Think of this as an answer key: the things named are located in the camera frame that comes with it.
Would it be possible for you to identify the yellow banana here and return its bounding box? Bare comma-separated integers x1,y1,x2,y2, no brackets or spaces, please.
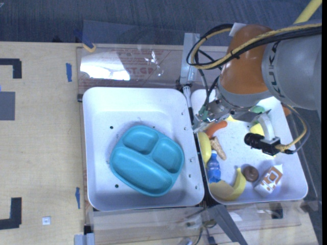
229,167,247,200

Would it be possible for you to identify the white and orange carton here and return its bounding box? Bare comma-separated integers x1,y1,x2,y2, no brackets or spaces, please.
253,164,284,198

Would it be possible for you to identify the dark yellow wedge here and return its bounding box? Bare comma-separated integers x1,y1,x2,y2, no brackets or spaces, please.
209,180,235,202

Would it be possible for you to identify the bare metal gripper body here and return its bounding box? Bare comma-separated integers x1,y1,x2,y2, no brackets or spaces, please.
195,99,232,125

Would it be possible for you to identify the black cylinder on white bracket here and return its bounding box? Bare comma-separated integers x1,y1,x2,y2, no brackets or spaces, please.
244,110,282,156

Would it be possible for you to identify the white plastic tray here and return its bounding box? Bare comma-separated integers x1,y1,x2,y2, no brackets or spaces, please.
190,88,309,205
82,87,205,212

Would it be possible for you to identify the brown doughnut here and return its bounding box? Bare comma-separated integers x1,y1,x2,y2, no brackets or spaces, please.
242,164,260,182

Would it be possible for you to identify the blue plastic bottle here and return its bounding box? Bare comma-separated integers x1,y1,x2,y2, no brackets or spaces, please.
206,150,222,184

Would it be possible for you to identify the pale yellow round toy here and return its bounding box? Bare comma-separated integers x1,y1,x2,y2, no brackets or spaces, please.
249,122,265,137

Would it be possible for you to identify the orange carrot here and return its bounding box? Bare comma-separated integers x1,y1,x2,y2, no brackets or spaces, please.
205,120,228,139

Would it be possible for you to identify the yellow oval toy fruit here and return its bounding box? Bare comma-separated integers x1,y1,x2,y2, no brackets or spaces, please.
197,131,213,164

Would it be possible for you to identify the blue divided plate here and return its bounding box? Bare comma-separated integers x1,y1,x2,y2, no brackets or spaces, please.
109,125,185,198

